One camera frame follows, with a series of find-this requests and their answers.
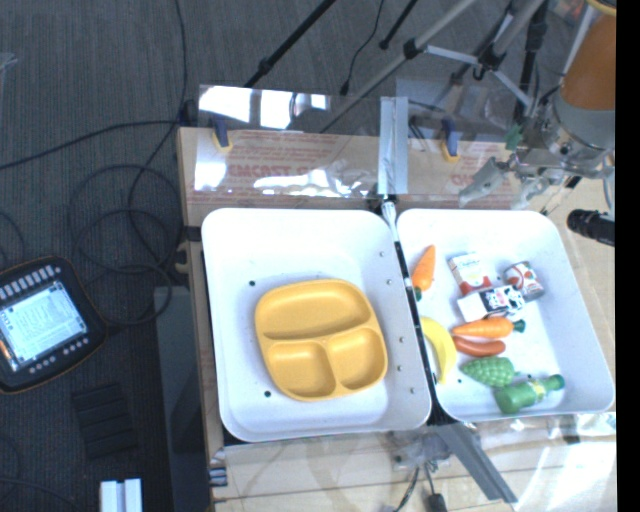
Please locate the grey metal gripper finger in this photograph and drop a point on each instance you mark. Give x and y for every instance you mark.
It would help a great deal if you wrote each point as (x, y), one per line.
(481, 184)
(531, 190)

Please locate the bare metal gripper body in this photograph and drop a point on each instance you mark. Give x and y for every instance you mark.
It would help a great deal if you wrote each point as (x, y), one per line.
(555, 156)

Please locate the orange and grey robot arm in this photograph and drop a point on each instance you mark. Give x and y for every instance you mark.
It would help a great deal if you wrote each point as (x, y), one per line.
(592, 70)

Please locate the red and white carton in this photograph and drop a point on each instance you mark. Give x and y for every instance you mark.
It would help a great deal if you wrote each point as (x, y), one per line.
(469, 272)

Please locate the red and white can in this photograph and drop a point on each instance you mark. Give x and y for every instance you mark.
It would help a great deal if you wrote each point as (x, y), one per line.
(524, 280)

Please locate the small orange carrot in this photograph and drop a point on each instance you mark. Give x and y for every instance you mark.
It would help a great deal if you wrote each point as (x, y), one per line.
(425, 270)

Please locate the thin black and white rod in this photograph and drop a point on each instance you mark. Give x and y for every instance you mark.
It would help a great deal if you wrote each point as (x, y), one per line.
(400, 252)

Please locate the black and white milk carton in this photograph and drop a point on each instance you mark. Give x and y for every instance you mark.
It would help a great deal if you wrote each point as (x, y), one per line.
(492, 302)

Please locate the long orange carrot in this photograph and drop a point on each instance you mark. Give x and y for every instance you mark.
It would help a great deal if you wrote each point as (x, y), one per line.
(485, 327)

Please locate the white plastic tray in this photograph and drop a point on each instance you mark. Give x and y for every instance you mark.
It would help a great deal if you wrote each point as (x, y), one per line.
(235, 350)
(560, 350)

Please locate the orange sausage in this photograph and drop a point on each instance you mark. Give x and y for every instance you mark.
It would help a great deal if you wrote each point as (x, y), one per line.
(480, 347)

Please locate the yellow banana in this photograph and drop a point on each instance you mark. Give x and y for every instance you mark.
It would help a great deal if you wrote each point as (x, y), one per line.
(444, 345)

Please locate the green grapes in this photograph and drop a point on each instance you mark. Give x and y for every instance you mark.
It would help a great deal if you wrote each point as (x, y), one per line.
(490, 371)

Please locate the green bottle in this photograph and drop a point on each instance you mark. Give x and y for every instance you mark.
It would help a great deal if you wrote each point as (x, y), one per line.
(522, 394)

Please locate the yellow divided plate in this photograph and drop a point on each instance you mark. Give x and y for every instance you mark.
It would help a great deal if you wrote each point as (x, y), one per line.
(320, 340)

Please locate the black cylinder on white bracket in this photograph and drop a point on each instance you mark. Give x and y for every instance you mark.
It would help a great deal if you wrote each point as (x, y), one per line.
(592, 226)

